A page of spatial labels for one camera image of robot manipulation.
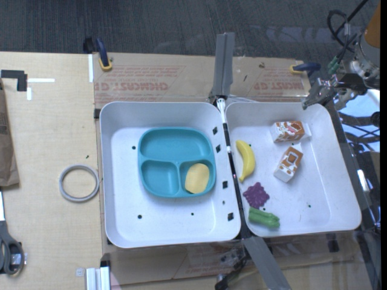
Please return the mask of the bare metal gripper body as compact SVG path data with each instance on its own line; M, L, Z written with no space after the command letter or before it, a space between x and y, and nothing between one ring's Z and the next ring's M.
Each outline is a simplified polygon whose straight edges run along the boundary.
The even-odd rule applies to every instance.
M348 88L364 93L367 89L380 90L380 68L366 60L341 61L333 74L335 88Z

